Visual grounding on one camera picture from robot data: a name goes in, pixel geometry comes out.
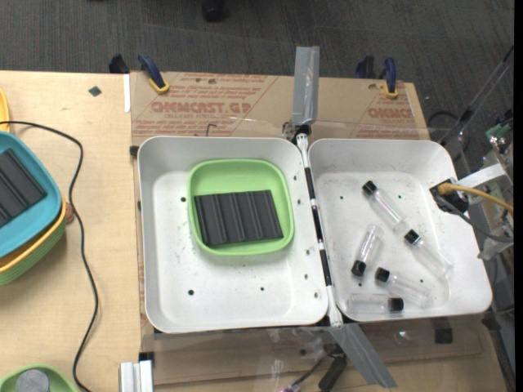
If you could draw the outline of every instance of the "green tray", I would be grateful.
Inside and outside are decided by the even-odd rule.
[[[194,196],[270,190],[283,237],[249,243],[212,246],[203,243]],[[293,209],[285,178],[279,168],[258,159],[219,159],[200,163],[193,168],[188,182],[189,220],[198,245],[206,252],[223,256],[250,256],[277,252],[285,248],[294,235]]]
[[[0,392],[16,392],[16,381],[20,375],[31,369],[44,372],[49,378],[49,390],[51,392],[78,392],[78,388],[53,366],[48,364],[31,364],[25,366],[0,379]]]

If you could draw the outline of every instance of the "blue clamp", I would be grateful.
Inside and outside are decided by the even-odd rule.
[[[396,89],[396,63],[390,56],[385,59],[385,96],[395,99],[398,96]]]
[[[162,74],[160,73],[156,64],[150,59],[150,57],[144,52],[141,52],[138,55],[138,60],[141,63],[141,67],[147,70],[147,73],[149,73],[150,85],[159,94],[167,93],[167,91],[169,90],[169,84],[163,80]]]

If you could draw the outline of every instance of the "yellow cable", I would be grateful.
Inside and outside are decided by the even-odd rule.
[[[504,202],[503,200],[496,198],[495,196],[492,196],[491,194],[485,193],[482,190],[473,189],[472,187],[453,185],[452,183],[442,183],[441,185],[438,186],[438,192],[441,195],[451,194],[452,192],[457,191],[457,190],[459,190],[460,192],[475,194],[477,196],[481,196],[482,198],[490,200],[491,202],[497,203],[500,207],[504,207],[512,215],[514,215],[514,206],[513,205],[510,205],[510,204]]]

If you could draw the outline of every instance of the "chair leg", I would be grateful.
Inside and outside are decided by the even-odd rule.
[[[202,3],[203,17],[205,20],[213,22],[221,20],[224,15],[226,0],[205,0]]]

